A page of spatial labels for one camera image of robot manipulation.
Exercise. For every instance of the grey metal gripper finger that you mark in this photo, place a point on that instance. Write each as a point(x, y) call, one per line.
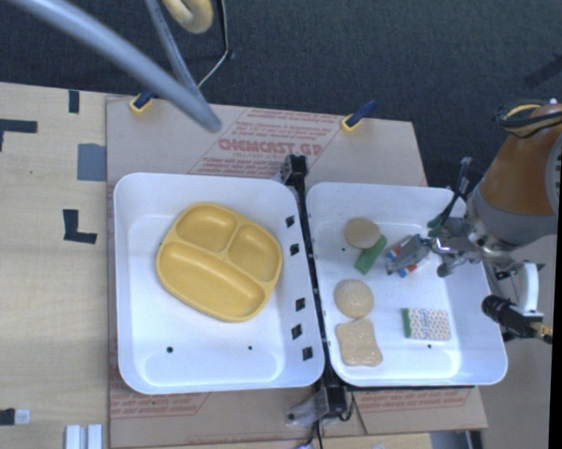
point(410, 251)
point(451, 266)

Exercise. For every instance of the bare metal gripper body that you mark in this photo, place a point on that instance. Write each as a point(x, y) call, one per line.
point(463, 242)

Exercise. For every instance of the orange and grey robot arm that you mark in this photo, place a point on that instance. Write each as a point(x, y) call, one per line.
point(518, 175)

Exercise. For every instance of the red white blue packet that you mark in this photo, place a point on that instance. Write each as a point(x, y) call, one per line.
point(412, 269)

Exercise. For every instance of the green block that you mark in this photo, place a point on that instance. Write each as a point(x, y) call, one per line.
point(369, 261)

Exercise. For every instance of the round beige biscuit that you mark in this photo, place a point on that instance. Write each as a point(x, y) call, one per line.
point(361, 232)

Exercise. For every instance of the patterned packet with green edge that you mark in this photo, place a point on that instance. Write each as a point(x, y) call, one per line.
point(428, 324)

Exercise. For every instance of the thin black rod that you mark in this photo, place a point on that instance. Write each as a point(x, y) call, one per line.
point(312, 267)

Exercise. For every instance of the white plastic tray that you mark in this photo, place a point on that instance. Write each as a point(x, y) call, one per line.
point(424, 362)
point(199, 350)

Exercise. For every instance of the yellow divided plate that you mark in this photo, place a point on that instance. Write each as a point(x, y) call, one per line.
point(213, 267)

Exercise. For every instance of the brown cardboard board red print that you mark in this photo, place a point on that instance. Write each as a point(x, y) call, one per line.
point(173, 138)

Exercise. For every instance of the black cylinder on white bracket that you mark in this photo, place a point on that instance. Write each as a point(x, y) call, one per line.
point(509, 313)

